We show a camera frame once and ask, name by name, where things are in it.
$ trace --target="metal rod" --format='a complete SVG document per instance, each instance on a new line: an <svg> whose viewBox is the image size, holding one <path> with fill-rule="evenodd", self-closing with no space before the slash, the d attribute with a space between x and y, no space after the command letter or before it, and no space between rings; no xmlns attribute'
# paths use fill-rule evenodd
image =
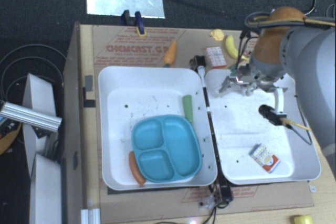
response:
<svg viewBox="0 0 336 224"><path fill-rule="evenodd" d="M57 132L62 119L25 108L20 105L1 101L0 116L30 124L43 130Z"/></svg>

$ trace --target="toy carrot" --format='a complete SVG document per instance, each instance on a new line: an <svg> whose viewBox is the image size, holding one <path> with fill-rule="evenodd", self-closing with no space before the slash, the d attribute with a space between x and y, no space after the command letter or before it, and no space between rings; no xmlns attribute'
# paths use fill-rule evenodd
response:
<svg viewBox="0 0 336 224"><path fill-rule="evenodd" d="M165 67L169 67L172 65L175 61L176 57L176 40L174 40L171 45L169 46L168 50L166 51L166 54L163 57L163 61L165 63Z"/></svg>

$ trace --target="blue plate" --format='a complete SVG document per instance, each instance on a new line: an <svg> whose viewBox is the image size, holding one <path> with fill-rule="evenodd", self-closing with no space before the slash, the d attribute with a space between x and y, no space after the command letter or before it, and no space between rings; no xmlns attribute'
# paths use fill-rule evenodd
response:
<svg viewBox="0 0 336 224"><path fill-rule="evenodd" d="M152 182L172 182L195 175L202 164L195 132L188 120L164 115L138 122L132 130L136 163Z"/></svg>

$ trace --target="toy banana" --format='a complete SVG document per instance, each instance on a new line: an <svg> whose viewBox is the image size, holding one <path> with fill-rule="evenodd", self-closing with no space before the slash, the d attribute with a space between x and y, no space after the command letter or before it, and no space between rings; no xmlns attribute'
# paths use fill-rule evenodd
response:
<svg viewBox="0 0 336 224"><path fill-rule="evenodd" d="M225 48L232 58L238 59L238 50L235 47L235 41L232 35L226 37ZM245 56L242 56L241 59L244 61L248 61L248 58L246 58Z"/></svg>

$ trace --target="small box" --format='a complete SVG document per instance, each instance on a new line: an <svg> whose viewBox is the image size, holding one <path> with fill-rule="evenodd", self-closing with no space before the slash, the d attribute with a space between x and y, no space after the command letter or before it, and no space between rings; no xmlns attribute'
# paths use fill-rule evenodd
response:
<svg viewBox="0 0 336 224"><path fill-rule="evenodd" d="M278 157L271 153L269 149L262 144L258 145L251 153L251 157L269 173L272 173L280 163Z"/></svg>
<svg viewBox="0 0 336 224"><path fill-rule="evenodd" d="M225 68L226 61L220 47L209 47L205 49L205 58L210 68Z"/></svg>

